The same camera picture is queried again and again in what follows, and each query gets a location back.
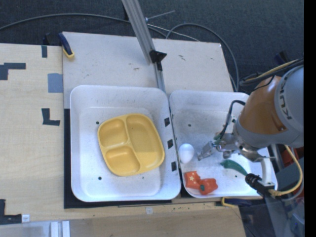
gray tape marking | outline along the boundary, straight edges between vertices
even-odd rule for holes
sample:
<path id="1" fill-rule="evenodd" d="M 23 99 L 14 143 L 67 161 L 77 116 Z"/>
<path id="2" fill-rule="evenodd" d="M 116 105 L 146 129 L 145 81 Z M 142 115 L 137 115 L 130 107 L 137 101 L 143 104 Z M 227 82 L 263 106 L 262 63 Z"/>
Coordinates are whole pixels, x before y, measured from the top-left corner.
<path id="1" fill-rule="evenodd" d="M 63 75 L 52 73 L 47 75 L 48 93 L 63 93 Z"/>
<path id="2" fill-rule="evenodd" d="M 47 58 L 47 46 L 45 45 L 41 46 L 41 56 L 42 58 Z"/>

black mounting bracket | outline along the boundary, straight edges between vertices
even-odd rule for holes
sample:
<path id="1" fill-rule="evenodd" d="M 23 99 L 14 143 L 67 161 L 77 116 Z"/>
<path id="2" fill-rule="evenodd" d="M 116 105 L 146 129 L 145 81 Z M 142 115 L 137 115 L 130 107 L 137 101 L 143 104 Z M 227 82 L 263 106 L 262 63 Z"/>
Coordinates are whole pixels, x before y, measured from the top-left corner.
<path id="1" fill-rule="evenodd" d="M 166 57 L 167 54 L 162 53 L 162 52 L 158 52 L 156 50 L 151 50 L 149 52 L 149 55 L 150 55 L 152 62 L 157 64 L 157 69 L 159 71 L 162 71 L 161 61 L 164 59 L 164 57 Z"/>

white egg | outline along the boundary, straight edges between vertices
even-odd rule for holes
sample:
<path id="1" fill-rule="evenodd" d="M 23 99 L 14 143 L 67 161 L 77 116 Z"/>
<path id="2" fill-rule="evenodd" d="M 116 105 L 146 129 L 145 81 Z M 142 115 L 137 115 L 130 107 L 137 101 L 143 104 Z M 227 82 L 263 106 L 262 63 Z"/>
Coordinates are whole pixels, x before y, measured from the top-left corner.
<path id="1" fill-rule="evenodd" d="M 194 156 L 194 147 L 188 143 L 182 144 L 179 147 L 178 153 L 181 163 L 187 164 Z"/>

yellow divided plate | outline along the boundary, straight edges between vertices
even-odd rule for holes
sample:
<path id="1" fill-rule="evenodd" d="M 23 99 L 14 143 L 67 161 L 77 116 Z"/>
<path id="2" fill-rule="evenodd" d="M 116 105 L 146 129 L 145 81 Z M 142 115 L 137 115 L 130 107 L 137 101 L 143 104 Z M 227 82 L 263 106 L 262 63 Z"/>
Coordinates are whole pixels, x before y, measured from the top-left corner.
<path id="1" fill-rule="evenodd" d="M 143 114 L 126 114 L 104 121 L 98 129 L 98 140 L 105 163 L 118 176 L 149 171 L 164 160 L 157 129 Z"/>

metal pole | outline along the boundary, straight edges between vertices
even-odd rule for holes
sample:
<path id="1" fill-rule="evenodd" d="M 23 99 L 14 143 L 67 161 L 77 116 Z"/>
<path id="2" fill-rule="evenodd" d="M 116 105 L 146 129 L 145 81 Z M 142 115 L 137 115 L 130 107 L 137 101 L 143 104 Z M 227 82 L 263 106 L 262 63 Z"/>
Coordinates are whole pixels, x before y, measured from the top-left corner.
<path id="1" fill-rule="evenodd" d="M 155 47 L 154 47 L 154 43 L 150 35 L 147 23 L 146 23 L 146 19 L 140 7 L 140 4 L 138 0 L 121 0 L 121 1 L 126 10 L 126 13 L 130 20 L 132 28 L 136 34 L 136 37 L 141 46 L 141 49 L 144 53 L 147 63 L 154 64 L 157 86 L 159 89 L 165 92 L 162 68 L 161 68 L 161 63 L 160 63 L 162 58 L 153 59 L 153 57 L 150 56 L 150 53 L 152 51 L 155 51 Z"/>

